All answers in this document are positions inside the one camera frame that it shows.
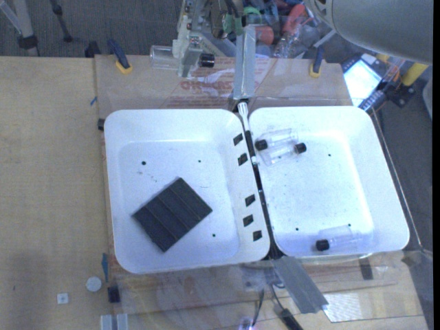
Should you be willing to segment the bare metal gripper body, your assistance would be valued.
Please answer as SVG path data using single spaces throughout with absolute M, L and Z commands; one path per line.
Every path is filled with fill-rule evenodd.
M 250 24 L 244 0 L 184 0 L 177 24 L 179 43 L 196 43 L 203 33 L 217 39 L 239 36 Z

